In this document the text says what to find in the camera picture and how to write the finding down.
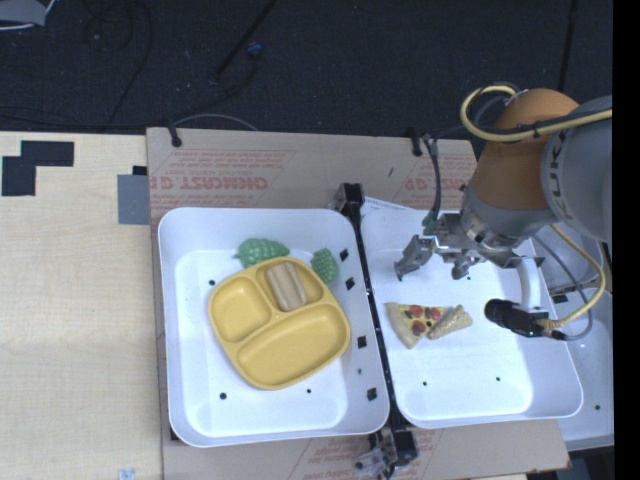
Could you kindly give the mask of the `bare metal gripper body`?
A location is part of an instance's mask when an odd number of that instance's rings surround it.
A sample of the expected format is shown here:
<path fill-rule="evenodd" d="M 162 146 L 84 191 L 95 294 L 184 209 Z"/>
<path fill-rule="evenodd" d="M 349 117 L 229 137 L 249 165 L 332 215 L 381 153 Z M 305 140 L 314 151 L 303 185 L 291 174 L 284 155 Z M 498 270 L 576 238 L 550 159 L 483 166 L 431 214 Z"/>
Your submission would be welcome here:
<path fill-rule="evenodd" d="M 453 265 L 459 255 L 478 256 L 504 268 L 520 245 L 518 237 L 505 235 L 473 212 L 444 213 L 435 228 L 435 253 Z"/>

